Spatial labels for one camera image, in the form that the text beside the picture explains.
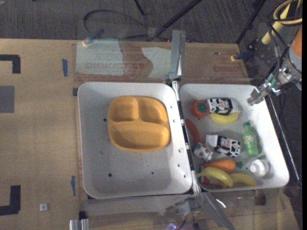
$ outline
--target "gray carpet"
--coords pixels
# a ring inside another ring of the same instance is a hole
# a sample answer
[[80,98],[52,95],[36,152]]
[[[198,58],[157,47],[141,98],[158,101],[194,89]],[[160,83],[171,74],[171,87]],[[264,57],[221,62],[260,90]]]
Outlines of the gray carpet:
[[[31,39],[87,38],[91,32],[105,28],[105,37],[146,35],[151,28],[161,27],[192,0],[2,0],[0,4],[0,37]],[[254,12],[255,0],[202,0],[177,20],[156,40],[170,38],[172,29],[185,30],[187,39],[204,43],[235,43]],[[254,40],[259,25],[285,0],[267,0],[239,44],[241,51]],[[93,10],[83,26],[84,16]],[[144,40],[146,36],[134,38]],[[301,92],[291,89],[274,98],[299,175],[302,175]]]

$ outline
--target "dark floor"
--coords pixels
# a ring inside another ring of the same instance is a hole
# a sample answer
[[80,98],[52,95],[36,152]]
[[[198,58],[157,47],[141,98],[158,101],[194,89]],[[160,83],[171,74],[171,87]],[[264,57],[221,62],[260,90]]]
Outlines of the dark floor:
[[[0,1],[4,1],[0,2],[0,38],[72,40],[87,38],[100,23],[118,25],[108,32],[114,37],[136,32],[146,35],[150,28],[166,26],[181,9],[194,1],[195,7],[170,25],[169,29],[184,30],[187,38],[195,42],[238,43],[240,34],[251,20],[252,27],[239,41],[240,50],[244,52],[259,36],[267,16],[285,0],[265,0],[259,10],[254,7],[256,0],[137,0],[145,15],[142,15],[135,0]],[[85,15],[93,10],[100,11],[89,14],[85,23]],[[159,39],[168,36],[166,32]],[[272,97],[291,153],[289,156],[277,123],[276,132],[281,138],[280,143],[291,172],[289,187],[295,187],[292,192],[298,195],[292,198],[299,199],[293,200],[296,208],[300,208],[302,193],[301,189],[296,190],[298,177],[302,182],[301,97],[301,91],[296,87],[279,97]],[[300,209],[297,217],[302,222]]]

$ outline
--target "plastic bottle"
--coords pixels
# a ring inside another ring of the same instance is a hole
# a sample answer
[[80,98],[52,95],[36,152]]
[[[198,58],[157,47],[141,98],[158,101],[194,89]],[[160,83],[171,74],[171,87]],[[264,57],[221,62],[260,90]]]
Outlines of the plastic bottle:
[[250,122],[243,124],[244,136],[243,141],[246,148],[246,154],[248,157],[253,158],[258,155],[257,140],[255,134],[250,129]]
[[269,172],[269,164],[265,160],[256,159],[249,167],[250,171],[257,177],[263,177]]

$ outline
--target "orange divided tray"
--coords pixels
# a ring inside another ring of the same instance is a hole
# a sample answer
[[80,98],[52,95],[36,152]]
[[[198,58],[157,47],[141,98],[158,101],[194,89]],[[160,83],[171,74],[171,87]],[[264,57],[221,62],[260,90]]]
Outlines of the orange divided tray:
[[117,97],[109,106],[108,132],[111,142],[120,149],[134,152],[160,150],[170,140],[166,108],[150,97]]

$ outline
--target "yellow banana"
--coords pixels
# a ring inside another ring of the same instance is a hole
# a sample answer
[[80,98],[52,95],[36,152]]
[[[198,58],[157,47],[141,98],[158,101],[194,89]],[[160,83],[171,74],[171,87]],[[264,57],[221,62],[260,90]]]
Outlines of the yellow banana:
[[221,115],[216,113],[211,113],[209,115],[214,122],[226,125],[235,122],[239,118],[239,113],[240,111],[228,115]]
[[234,185],[230,176],[225,171],[218,168],[214,167],[204,168],[200,173],[197,174],[197,177],[200,176],[214,177],[229,187],[233,187]]
[[256,186],[257,183],[250,175],[245,173],[231,173],[229,174],[233,183],[244,183],[249,186]]

